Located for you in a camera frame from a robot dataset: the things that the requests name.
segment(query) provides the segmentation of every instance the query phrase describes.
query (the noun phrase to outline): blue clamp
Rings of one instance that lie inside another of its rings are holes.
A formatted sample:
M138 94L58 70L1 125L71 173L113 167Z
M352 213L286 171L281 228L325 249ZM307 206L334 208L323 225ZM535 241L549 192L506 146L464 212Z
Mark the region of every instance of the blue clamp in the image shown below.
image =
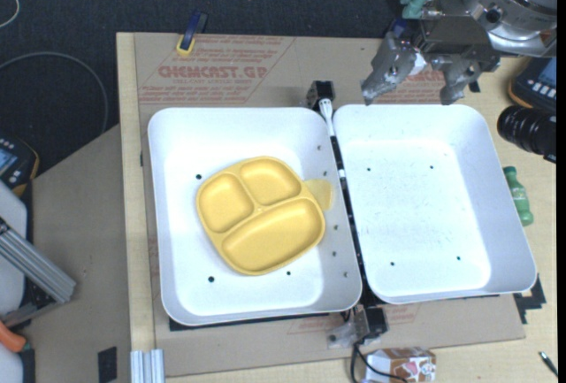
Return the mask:
M188 21L187 31L177 42L177 53L181 56L188 56L195 46L195 35L201 33L206 26L208 14L198 10L193 11L191 19Z

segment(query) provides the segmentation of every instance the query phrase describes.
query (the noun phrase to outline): cardboard box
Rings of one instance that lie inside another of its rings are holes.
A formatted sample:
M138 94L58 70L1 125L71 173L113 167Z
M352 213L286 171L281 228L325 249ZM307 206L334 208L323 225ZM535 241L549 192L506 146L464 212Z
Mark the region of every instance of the cardboard box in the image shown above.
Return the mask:
M436 356L420 347L407 349L381 349L368 356L368 362L376 371L397 378L379 375L368 368L366 380L383 383L403 381L434 381L436 376Z

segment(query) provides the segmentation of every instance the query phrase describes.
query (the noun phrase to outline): small green bottle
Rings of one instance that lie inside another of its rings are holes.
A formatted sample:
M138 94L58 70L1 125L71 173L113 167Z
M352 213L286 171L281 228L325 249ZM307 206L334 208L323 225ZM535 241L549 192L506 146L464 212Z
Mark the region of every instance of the small green bottle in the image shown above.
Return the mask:
M529 198L527 197L527 191L524 186L519 183L516 179L516 168L515 166L507 166L503 168L503 173L507 179L507 184L509 185L509 190L513 196L513 201L515 202L516 211L521 219L521 224L523 226L528 226L534 221L534 217L530 210Z

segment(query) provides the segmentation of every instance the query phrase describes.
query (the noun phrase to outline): pen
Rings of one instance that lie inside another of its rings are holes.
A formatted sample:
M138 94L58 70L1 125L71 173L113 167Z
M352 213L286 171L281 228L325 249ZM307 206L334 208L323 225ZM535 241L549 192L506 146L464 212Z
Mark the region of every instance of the pen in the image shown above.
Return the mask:
M555 365L550 360L550 358L547 356L547 354L544 351L540 351L539 355L542 358L542 360L545 362L545 364L547 365L548 369L550 369L553 372L553 374L556 377L558 377L558 370L555 368Z

